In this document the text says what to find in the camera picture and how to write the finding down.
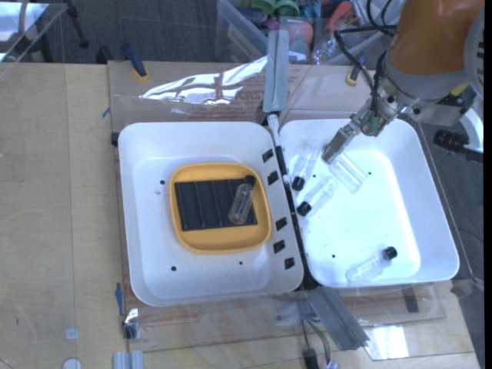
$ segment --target black bottle cap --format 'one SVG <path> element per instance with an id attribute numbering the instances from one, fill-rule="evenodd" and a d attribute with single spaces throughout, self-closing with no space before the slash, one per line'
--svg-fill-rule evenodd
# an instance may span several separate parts
<path id="1" fill-rule="evenodd" d="M 393 246 L 389 246 L 385 248 L 383 251 L 387 255 L 388 260 L 392 260 L 393 258 L 398 256 L 397 249 L 395 249 Z"/>
<path id="2" fill-rule="evenodd" d="M 304 187 L 305 180 L 301 178 L 300 176 L 296 176 L 294 180 L 292 181 L 292 188 L 295 191 L 301 191 L 302 188 Z"/>
<path id="3" fill-rule="evenodd" d="M 305 216 L 311 211 L 311 206 L 306 202 L 302 201 L 302 203 L 298 206 L 298 214 L 301 216 Z"/>
<path id="4" fill-rule="evenodd" d="M 246 183 L 247 185 L 254 186 L 256 183 L 256 178 L 253 175 L 246 175 L 246 178 L 244 178 L 243 183 Z"/>

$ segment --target transparent vial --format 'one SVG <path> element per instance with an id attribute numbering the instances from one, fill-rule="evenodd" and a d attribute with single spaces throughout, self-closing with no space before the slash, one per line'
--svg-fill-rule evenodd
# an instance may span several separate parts
<path id="1" fill-rule="evenodd" d="M 301 153 L 294 165 L 291 173 L 291 187 L 295 191 L 300 191 L 304 187 L 306 181 L 313 173 L 314 165 L 321 154 L 321 150 L 303 143 Z"/>
<path id="2" fill-rule="evenodd" d="M 255 177 L 248 175 L 236 189 L 234 200 L 228 212 L 228 219 L 232 224 L 243 225 L 246 222 L 253 203 L 255 182 Z"/>
<path id="3" fill-rule="evenodd" d="M 345 277 L 350 284 L 360 284 L 373 280 L 391 265 L 391 260 L 397 257 L 397 250 L 389 246 L 366 257 L 363 261 L 350 268 Z"/>
<path id="4" fill-rule="evenodd" d="M 337 188 L 338 183 L 331 176 L 325 176 L 306 194 L 297 207 L 298 214 L 312 216 L 331 200 Z"/>

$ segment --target plastic storage bin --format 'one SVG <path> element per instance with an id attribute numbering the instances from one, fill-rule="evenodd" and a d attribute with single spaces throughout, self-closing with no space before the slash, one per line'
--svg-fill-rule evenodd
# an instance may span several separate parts
<path id="1" fill-rule="evenodd" d="M 372 12 L 375 20 L 388 0 L 372 0 Z M 268 37 L 262 33 L 251 21 L 246 19 L 235 8 L 239 0 L 217 0 L 217 33 L 215 39 L 215 57 L 220 62 L 250 62 L 266 55 Z M 400 3 L 391 3 L 385 18 L 388 24 L 396 24 L 400 14 Z M 368 32 L 365 39 L 349 48 L 352 55 L 377 42 L 382 34 Z M 335 55 L 327 64 L 349 65 L 350 62 L 343 55 Z"/>

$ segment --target tripod leg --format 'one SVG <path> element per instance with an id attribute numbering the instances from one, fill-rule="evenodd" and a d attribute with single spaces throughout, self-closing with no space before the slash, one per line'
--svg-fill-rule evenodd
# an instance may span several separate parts
<path id="1" fill-rule="evenodd" d="M 77 8 L 74 7 L 74 5 L 71 3 L 71 0 L 62 0 L 67 6 L 68 6 L 68 16 L 70 16 L 71 21 L 75 27 L 75 30 L 78 34 L 78 37 L 80 38 L 79 45 L 81 48 L 88 48 L 89 46 L 89 41 L 87 41 L 87 38 L 84 36 L 84 32 L 82 31 L 82 27 L 80 26 L 80 23 L 78 22 L 78 13 L 77 13 Z"/>

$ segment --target wooden surface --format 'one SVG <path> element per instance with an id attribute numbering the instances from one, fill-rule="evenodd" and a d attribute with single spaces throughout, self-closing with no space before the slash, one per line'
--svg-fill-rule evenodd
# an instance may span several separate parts
<path id="1" fill-rule="evenodd" d="M 0 95 L 0 368 L 57 368 L 69 357 L 83 368 L 111 368 L 113 353 L 127 344 L 115 300 L 125 253 L 107 68 L 19 64 L 0 83 Z M 449 287 L 438 289 L 445 318 L 402 328 L 409 354 L 420 357 L 372 361 L 360 348 L 334 351 L 333 358 L 342 368 L 478 367 Z M 76 339 L 66 334 L 73 327 Z M 263 367 L 303 368 L 294 359 L 302 341 L 293 336 L 145 353 L 145 368 L 287 359 Z M 323 367 L 321 355 L 319 361 Z"/>

